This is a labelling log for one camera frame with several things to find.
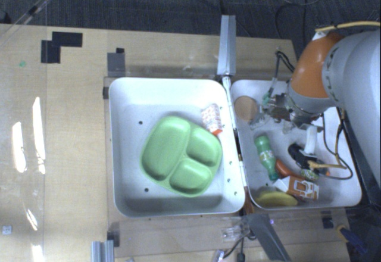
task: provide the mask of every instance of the bottle label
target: bottle label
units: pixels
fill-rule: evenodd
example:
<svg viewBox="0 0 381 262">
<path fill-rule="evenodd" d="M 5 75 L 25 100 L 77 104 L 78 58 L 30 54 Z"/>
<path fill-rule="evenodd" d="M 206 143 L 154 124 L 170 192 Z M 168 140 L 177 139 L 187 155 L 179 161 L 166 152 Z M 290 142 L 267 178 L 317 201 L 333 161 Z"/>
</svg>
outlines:
<svg viewBox="0 0 381 262">
<path fill-rule="evenodd" d="M 265 161 L 274 158 L 274 153 L 272 150 L 266 150 L 260 153 L 260 160 Z"/>
</svg>

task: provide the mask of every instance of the plastic tray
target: plastic tray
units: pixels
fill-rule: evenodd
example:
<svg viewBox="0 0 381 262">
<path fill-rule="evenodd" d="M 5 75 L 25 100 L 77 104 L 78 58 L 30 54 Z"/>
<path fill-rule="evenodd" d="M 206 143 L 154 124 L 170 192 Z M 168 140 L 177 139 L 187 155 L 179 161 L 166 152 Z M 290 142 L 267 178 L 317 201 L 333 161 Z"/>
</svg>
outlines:
<svg viewBox="0 0 381 262">
<path fill-rule="evenodd" d="M 221 163 L 218 139 L 180 117 L 162 118 L 152 130 L 140 167 L 155 183 L 186 197 L 205 192 Z"/>
</svg>

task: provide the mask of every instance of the green bottle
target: green bottle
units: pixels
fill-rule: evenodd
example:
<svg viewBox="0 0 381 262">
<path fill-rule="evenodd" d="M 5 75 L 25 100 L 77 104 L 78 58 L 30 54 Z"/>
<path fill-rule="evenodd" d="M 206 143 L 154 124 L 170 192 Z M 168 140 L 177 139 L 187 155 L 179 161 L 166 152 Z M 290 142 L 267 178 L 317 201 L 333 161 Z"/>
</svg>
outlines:
<svg viewBox="0 0 381 262">
<path fill-rule="evenodd" d="M 279 175 L 275 171 L 276 159 L 270 147 L 270 141 L 266 135 L 259 136 L 254 139 L 254 144 L 257 147 L 258 155 L 261 164 L 267 169 L 270 180 L 277 180 Z"/>
</svg>

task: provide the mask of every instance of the green divided tray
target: green divided tray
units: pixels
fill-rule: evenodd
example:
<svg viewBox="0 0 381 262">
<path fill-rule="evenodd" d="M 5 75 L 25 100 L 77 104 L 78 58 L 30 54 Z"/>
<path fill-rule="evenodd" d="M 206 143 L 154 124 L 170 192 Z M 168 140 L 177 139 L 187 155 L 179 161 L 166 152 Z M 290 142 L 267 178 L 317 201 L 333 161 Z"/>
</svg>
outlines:
<svg viewBox="0 0 381 262">
<path fill-rule="evenodd" d="M 186 197 L 204 193 L 221 163 L 220 141 L 180 117 L 162 118 L 149 134 L 140 168 L 155 183 Z"/>
</svg>

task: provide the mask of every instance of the wooden table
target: wooden table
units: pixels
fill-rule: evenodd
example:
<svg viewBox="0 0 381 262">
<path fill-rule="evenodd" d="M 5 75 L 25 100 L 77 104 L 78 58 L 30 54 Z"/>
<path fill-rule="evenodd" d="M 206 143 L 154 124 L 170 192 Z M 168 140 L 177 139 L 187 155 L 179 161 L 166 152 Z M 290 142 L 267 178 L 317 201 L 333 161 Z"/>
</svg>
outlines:
<svg viewBox="0 0 381 262">
<path fill-rule="evenodd" d="M 41 40 L 51 40 L 52 32 L 83 33 L 83 45 L 61 47 L 60 64 L 42 64 Z M 0 111 L 4 121 L 0 130 L 0 224 L 13 227 L 12 234 L 1 236 L 0 260 L 33 261 L 35 257 L 37 262 L 41 261 L 38 258 L 41 251 L 45 261 L 89 261 L 91 242 L 105 241 L 110 208 L 102 89 L 107 77 L 108 53 L 124 48 L 128 76 L 210 78 L 217 67 L 218 46 L 218 36 L 21 28 L 0 49 L 0 96 L 5 104 Z M 271 79 L 277 48 L 295 61 L 289 40 L 237 38 L 236 48 L 238 76 L 235 79 Z M 281 66 L 280 78 L 289 76 L 287 69 Z M 37 161 L 41 159 L 32 156 L 34 147 L 26 146 L 33 142 L 31 109 L 37 96 L 42 108 L 46 174 L 38 170 Z M 28 169 L 23 173 L 13 166 L 11 147 L 10 129 L 18 121 L 23 125 L 24 153 L 31 155 L 27 157 Z M 31 227 L 30 212 L 38 223 L 37 230 Z M 334 213 L 333 219 L 337 219 L 337 224 L 347 224 L 343 211 Z M 215 218 L 211 217 L 210 222 L 205 222 L 209 223 L 206 230 L 213 226 L 213 221 Z M 345 244 L 333 229 L 327 231 L 322 225 L 304 223 L 302 218 L 296 217 L 288 228 L 287 220 L 282 220 L 277 230 L 294 261 L 349 260 Z M 149 220 L 142 225 L 152 227 Z M 153 246 L 149 243 L 153 236 L 136 229 L 136 236 L 131 232 L 132 238 L 139 240 L 136 252 L 144 253 Z M 154 247 L 159 251 L 161 245 L 168 248 L 168 244 L 161 242 L 168 239 L 157 240 Z M 245 247 L 249 247 L 245 249 L 247 261 L 267 260 L 258 241 L 246 242 Z M 211 261 L 214 253 L 214 250 L 181 252 L 181 247 L 175 251 L 177 253 L 140 255 L 134 259 L 135 262 Z M 234 260 L 235 255 L 227 259 Z"/>
</svg>

